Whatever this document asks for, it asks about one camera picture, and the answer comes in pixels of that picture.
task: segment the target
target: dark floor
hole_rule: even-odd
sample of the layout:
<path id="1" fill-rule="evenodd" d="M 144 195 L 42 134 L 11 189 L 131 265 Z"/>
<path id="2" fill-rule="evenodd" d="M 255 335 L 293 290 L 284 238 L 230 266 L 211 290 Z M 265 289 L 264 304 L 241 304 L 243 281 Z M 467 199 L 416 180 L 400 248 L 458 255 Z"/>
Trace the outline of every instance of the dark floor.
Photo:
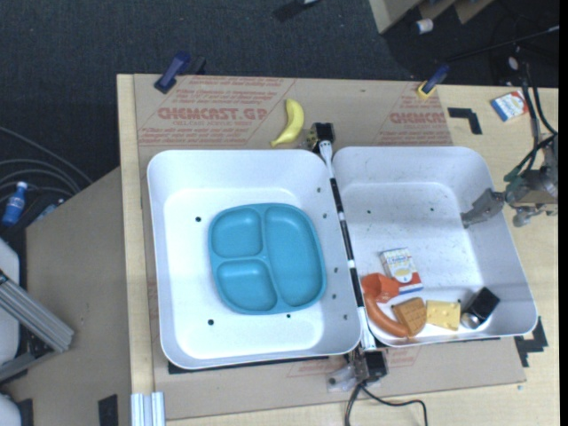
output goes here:
<path id="1" fill-rule="evenodd" d="M 323 0 L 281 21 L 292 0 L 0 0 L 0 128 L 63 156 L 93 180 L 118 166 L 115 78 L 162 73 L 179 50 L 208 75 L 428 78 L 455 54 L 559 23 L 559 0 L 497 0 L 462 25 L 453 9 L 417 35 L 412 10 L 385 34 L 368 0 Z M 539 87 L 558 86 L 558 32 L 524 44 Z M 452 62 L 447 83 L 494 84 L 509 47 Z M 0 200 L 25 163 L 53 157 L 0 131 Z M 43 179 L 46 185 L 50 182 Z"/>

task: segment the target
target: yellow banana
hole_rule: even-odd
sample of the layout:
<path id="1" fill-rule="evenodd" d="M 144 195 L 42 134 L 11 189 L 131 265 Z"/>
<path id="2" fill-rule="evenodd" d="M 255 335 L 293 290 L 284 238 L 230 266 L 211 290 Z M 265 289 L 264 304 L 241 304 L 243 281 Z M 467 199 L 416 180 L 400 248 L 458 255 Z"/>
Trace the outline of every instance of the yellow banana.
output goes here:
<path id="1" fill-rule="evenodd" d="M 288 123 L 281 134 L 270 143 L 271 146 L 294 142 L 304 127 L 304 110 L 299 102 L 295 99 L 286 99 L 286 112 Z"/>

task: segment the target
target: blue clamp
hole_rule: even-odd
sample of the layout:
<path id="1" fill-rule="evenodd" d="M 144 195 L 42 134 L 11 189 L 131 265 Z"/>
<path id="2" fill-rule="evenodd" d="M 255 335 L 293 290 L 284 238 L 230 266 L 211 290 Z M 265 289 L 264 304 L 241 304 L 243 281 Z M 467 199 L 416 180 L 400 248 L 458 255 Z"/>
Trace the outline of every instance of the blue clamp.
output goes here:
<path id="1" fill-rule="evenodd" d="M 438 68 L 438 71 L 428 80 L 424 81 L 418 86 L 416 93 L 422 99 L 428 99 L 430 95 L 434 92 L 436 85 L 442 83 L 447 74 L 450 72 L 450 67 L 447 64 L 442 65 Z"/>
<path id="2" fill-rule="evenodd" d="M 158 81 L 156 81 L 154 87 L 162 93 L 167 93 L 168 91 L 170 91 L 171 88 L 176 84 L 176 75 L 181 75 L 187 70 L 191 58 L 191 55 L 189 55 L 187 52 L 178 52 L 174 59 L 171 61 L 170 66 L 163 74 L 163 76 L 160 77 Z"/>

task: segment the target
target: toy bread slice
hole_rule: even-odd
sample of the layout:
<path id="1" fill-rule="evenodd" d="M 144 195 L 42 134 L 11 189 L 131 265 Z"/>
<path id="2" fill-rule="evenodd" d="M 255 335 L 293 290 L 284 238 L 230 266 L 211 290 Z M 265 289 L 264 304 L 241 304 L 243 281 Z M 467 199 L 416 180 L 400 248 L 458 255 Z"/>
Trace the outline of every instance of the toy bread slice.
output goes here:
<path id="1" fill-rule="evenodd" d="M 408 328 L 409 336 L 416 336 L 426 325 L 426 306 L 420 297 L 392 306 L 398 321 Z"/>

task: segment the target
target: white tray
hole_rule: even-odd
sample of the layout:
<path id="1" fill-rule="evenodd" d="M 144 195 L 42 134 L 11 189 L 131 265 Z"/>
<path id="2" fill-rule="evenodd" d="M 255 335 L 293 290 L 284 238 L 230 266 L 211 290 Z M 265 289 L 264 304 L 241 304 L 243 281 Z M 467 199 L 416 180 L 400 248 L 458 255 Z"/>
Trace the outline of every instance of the white tray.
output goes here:
<path id="1" fill-rule="evenodd" d="M 467 305 L 487 287 L 501 299 L 476 330 L 427 324 L 406 339 L 371 324 L 379 341 L 408 346 L 533 330 L 536 306 L 503 214 L 468 229 L 462 225 L 460 213 L 493 188 L 479 154 L 456 146 L 346 147 L 334 166 L 359 277 L 384 272 L 379 253 L 401 247 L 409 248 L 421 276 L 423 290 L 379 304 L 387 315 L 394 319 L 392 305 L 414 296 Z"/>
<path id="2" fill-rule="evenodd" d="M 165 151 L 147 170 L 154 228 L 160 336 L 175 365 L 198 369 L 344 354 L 359 342 L 335 202 L 324 162 L 301 150 Z M 218 295 L 208 254 L 217 213 L 279 202 L 312 220 L 327 271 L 314 305 L 289 314 L 248 315 Z"/>
<path id="3" fill-rule="evenodd" d="M 468 300 L 483 286 L 501 302 L 477 330 L 427 325 L 391 346 L 523 335 L 537 321 L 533 296 L 502 214 L 464 229 L 460 213 L 493 187 L 483 159 L 461 147 L 347 147 L 335 177 L 359 276 L 383 272 L 380 252 L 407 247 L 424 289 L 398 296 Z M 157 154 L 147 180 L 153 221 L 160 336 L 167 358 L 187 369 L 344 354 L 361 324 L 335 202 L 324 162 L 305 150 L 173 150 Z M 219 297 L 209 263 L 208 229 L 217 213 L 280 202 L 312 220 L 327 289 L 292 314 L 247 315 Z"/>

